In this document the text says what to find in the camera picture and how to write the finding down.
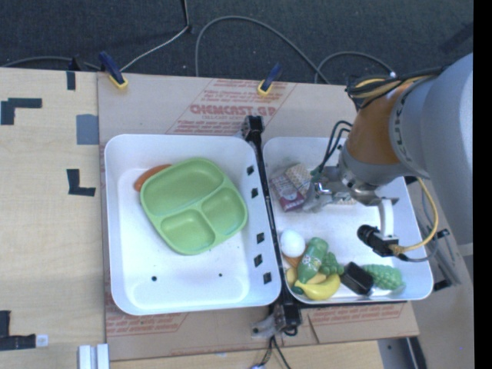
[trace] blue and yellow clamp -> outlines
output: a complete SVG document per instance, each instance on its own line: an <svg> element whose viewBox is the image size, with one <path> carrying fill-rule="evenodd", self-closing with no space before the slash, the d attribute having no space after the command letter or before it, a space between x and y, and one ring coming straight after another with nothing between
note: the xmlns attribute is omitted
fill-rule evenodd
<svg viewBox="0 0 492 369"><path fill-rule="evenodd" d="M277 63L270 71L268 76L260 82L260 84L257 87L257 91L259 95L265 96L270 93L271 86L274 81L277 81L277 79L280 78L282 74L282 66L280 63Z"/></svg>
<svg viewBox="0 0 492 369"><path fill-rule="evenodd" d="M109 73L109 79L115 84L117 88L123 89L126 87L126 85L128 85L128 81L125 79L110 55L103 51L99 54L99 60L101 61L104 70Z"/></svg>

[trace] wooden table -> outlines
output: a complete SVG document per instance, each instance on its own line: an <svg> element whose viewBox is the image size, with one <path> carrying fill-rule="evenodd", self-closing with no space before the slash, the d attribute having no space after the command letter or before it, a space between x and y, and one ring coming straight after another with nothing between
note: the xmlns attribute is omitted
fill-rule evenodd
<svg viewBox="0 0 492 369"><path fill-rule="evenodd" d="M77 367L78 346L105 342L99 147L78 145L78 115L97 115L94 73L0 68L0 100L41 98L42 108L16 108L0 125L0 310L10 334L47 334L48 347L1 351L0 367ZM68 169L95 196L68 194ZM376 341L289 347L293 367L382 368ZM264 351L138 362L154 367L251 367ZM135 362L112 362L113 368ZM268 368L283 367L274 353Z"/></svg>

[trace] white ball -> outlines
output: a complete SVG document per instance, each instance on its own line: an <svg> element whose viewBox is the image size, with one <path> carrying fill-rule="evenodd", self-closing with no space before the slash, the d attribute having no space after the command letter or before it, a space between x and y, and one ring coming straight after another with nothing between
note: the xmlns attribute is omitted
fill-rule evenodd
<svg viewBox="0 0 492 369"><path fill-rule="evenodd" d="M306 241L298 232L286 229L280 236L280 249L287 257L296 258L304 253Z"/></svg>

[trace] green plate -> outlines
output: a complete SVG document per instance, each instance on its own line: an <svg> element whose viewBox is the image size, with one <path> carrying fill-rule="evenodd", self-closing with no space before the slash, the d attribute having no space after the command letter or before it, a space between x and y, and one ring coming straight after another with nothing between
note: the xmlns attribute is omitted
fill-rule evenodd
<svg viewBox="0 0 492 369"><path fill-rule="evenodd" d="M212 161L190 158L151 176L140 201L151 223L180 254L200 254L239 232L248 209Z"/></svg>

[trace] cardboard sheet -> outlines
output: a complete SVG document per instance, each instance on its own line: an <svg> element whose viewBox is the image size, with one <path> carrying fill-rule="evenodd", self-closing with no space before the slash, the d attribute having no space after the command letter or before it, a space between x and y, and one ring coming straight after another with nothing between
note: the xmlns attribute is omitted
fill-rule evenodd
<svg viewBox="0 0 492 369"><path fill-rule="evenodd" d="M251 338L251 323L267 307L130 316L111 298L106 225L104 148L119 134L236 135L244 118L264 118L264 143L278 136L325 137L338 120L353 121L344 88L274 83L267 97L255 81L127 75L117 89L98 74L102 224L105 246L106 337L113 361L265 348ZM285 347L405 337L418 334L410 303L348 305L302 310L303 324Z"/></svg>

